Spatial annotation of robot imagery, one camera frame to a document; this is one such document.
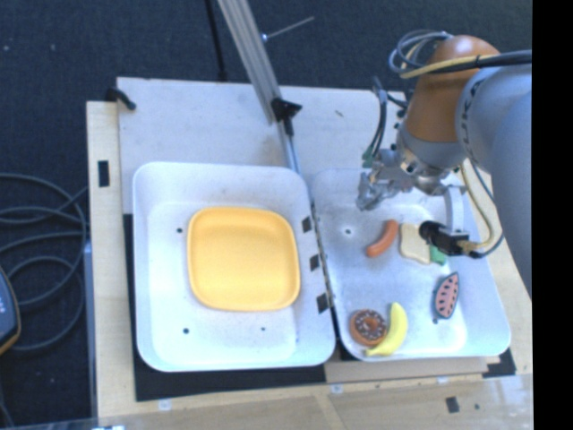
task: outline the black floor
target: black floor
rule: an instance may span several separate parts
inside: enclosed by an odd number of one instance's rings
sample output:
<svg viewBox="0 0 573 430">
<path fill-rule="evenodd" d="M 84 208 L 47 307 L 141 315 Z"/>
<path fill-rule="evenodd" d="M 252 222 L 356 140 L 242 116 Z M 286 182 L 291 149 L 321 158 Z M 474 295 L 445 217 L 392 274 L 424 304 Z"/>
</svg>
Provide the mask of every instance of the black floor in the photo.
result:
<svg viewBox="0 0 573 430">
<path fill-rule="evenodd" d="M 250 3 L 266 33 L 314 17 L 267 45 L 283 85 L 370 89 L 378 75 L 385 87 L 402 90 L 387 59 L 399 38 L 416 29 L 476 35 L 502 52 L 532 47 L 533 0 Z M 217 7 L 216 18 L 229 81 L 246 82 Z M 88 183 L 85 104 L 104 99 L 117 76 L 215 81 L 218 65 L 203 0 L 0 0 L 0 172 L 38 177 L 70 195 L 79 193 Z M 53 190 L 0 177 L 0 210 L 55 208 L 63 202 Z M 77 205 L 88 214 L 85 195 Z M 2 252 L 17 238 L 54 230 L 76 236 Z M 59 217 L 25 227 L 0 224 L 0 265 L 10 271 L 34 254 L 73 261 L 80 232 L 81 223 Z M 54 261 L 31 265 L 14 290 L 19 298 L 33 298 L 56 285 L 67 269 Z M 81 302 L 78 289 L 73 277 L 49 305 L 23 314 L 22 340 L 39 342 L 60 332 Z M 90 415 L 86 338 L 84 314 L 52 347 L 0 357 L 4 403 L 16 425 Z"/>
</svg>

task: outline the white tray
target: white tray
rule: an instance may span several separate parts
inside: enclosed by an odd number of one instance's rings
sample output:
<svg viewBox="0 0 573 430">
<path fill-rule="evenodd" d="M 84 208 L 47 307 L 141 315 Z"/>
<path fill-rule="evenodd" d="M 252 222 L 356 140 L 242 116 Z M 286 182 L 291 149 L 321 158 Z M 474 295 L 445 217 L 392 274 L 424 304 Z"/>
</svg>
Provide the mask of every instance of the white tray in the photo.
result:
<svg viewBox="0 0 573 430">
<path fill-rule="evenodd" d="M 269 209 L 295 233 L 301 267 L 296 301 L 278 311 L 209 309 L 194 296 L 186 268 L 187 225 L 205 207 Z M 314 366 L 335 346 L 330 311 L 303 179 L 286 168 L 150 162 L 133 178 L 133 255 L 137 346 L 153 368 L 167 372 Z"/>
<path fill-rule="evenodd" d="M 368 258 L 364 252 L 378 239 L 387 219 L 415 224 L 433 219 L 445 224 L 443 197 L 427 196 L 414 189 L 385 200 L 374 211 L 359 211 L 355 198 L 360 173 L 326 170 L 316 176 L 312 186 L 340 338 L 348 351 L 370 362 L 502 353 L 509 346 L 509 324 L 485 259 L 448 257 L 444 265 L 421 264 L 402 257 L 399 237 L 376 258 Z M 451 177 L 449 182 L 453 184 L 457 179 Z M 464 199 L 465 229 L 470 238 L 478 238 L 467 196 Z M 453 271 L 459 274 L 458 304 L 449 319 L 438 319 L 432 310 L 433 292 Z M 394 301 L 408 315 L 406 340 L 389 357 L 366 357 L 364 347 L 350 336 L 350 316 L 358 309 L 370 308 L 388 320 L 389 306 Z"/>
</svg>

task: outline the chocolate donut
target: chocolate donut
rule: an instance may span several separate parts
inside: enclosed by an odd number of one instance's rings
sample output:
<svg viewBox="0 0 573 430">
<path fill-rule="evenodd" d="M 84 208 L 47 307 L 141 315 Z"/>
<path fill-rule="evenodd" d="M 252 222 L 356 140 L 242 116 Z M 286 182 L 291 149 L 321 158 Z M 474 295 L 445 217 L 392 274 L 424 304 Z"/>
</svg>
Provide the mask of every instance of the chocolate donut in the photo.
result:
<svg viewBox="0 0 573 430">
<path fill-rule="evenodd" d="M 384 318 L 372 309 L 362 309 L 350 318 L 350 335 L 364 346 L 376 346 L 388 332 Z"/>
</svg>

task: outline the black device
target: black device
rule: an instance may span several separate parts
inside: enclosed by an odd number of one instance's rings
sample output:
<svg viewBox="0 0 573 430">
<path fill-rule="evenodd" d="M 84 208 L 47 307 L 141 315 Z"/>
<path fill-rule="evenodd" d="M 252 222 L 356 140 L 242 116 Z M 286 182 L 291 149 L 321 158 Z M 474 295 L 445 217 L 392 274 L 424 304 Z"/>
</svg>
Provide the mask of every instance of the black device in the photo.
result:
<svg viewBox="0 0 573 430">
<path fill-rule="evenodd" d="M 0 267 L 0 355 L 20 337 L 21 321 L 16 295 Z"/>
</svg>

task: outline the toy banana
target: toy banana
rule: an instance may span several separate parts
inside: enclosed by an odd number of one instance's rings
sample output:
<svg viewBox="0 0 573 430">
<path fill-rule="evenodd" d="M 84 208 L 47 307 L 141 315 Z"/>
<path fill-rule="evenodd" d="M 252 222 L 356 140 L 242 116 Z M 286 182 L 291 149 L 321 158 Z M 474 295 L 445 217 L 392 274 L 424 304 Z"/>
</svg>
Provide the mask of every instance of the toy banana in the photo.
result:
<svg viewBox="0 0 573 430">
<path fill-rule="evenodd" d="M 394 353 L 404 342 L 408 331 L 408 318 L 400 303 L 392 303 L 390 308 L 390 324 L 388 334 L 382 342 L 364 351 L 367 357 L 375 355 L 388 356 Z"/>
</svg>

